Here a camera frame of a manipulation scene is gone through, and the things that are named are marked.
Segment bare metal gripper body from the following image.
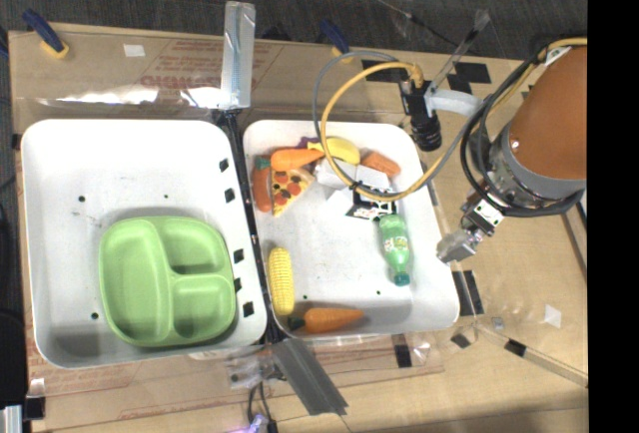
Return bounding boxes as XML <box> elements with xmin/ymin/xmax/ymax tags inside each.
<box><xmin>459</xmin><ymin>160</ymin><xmax>531</xmax><ymax>240</ymax></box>

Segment green plastic bottle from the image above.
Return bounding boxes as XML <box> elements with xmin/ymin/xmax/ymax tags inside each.
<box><xmin>376</xmin><ymin>214</ymin><xmax>414</xmax><ymax>287</ymax></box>

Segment brown cardboard board red print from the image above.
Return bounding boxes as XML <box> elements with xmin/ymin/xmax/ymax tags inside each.
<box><xmin>7</xmin><ymin>21</ymin><xmax>589</xmax><ymax>433</ymax></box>

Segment black and white carton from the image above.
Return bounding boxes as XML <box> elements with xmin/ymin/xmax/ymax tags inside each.
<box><xmin>344</xmin><ymin>181</ymin><xmax>399</xmax><ymax>223</ymax></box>

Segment orange bread roll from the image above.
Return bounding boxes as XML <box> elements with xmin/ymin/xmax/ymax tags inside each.
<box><xmin>359</xmin><ymin>150</ymin><xmax>402</xmax><ymax>179</ymax></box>

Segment white plastic tray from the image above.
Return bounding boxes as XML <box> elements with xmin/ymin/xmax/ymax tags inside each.
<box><xmin>242</xmin><ymin>119</ymin><xmax>461</xmax><ymax>341</ymax></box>
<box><xmin>19</xmin><ymin>118</ymin><xmax>270</xmax><ymax>370</ymax></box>

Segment orange carrot with dark green top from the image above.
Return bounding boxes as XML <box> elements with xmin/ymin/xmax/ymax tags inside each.
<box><xmin>287</xmin><ymin>306</ymin><xmax>366</xmax><ymax>336</ymax></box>

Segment yellow banana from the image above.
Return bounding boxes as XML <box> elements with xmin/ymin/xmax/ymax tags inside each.
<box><xmin>307</xmin><ymin>136</ymin><xmax>362</xmax><ymax>167</ymax></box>

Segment yellow corn cob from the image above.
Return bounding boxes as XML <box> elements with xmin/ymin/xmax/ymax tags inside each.
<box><xmin>267</xmin><ymin>246</ymin><xmax>297</xmax><ymax>317</ymax></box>

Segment pizza slice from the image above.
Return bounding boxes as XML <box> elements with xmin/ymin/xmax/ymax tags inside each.
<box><xmin>270</xmin><ymin>166</ymin><xmax>317</xmax><ymax>218</ymax></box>

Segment green divided plate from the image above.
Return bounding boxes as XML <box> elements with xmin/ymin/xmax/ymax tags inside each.
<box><xmin>98</xmin><ymin>215</ymin><xmax>238</xmax><ymax>349</ymax></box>

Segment black cylinder on white bracket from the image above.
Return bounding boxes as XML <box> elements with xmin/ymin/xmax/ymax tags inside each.
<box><xmin>400</xmin><ymin>80</ymin><xmax>484</xmax><ymax>154</ymax></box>

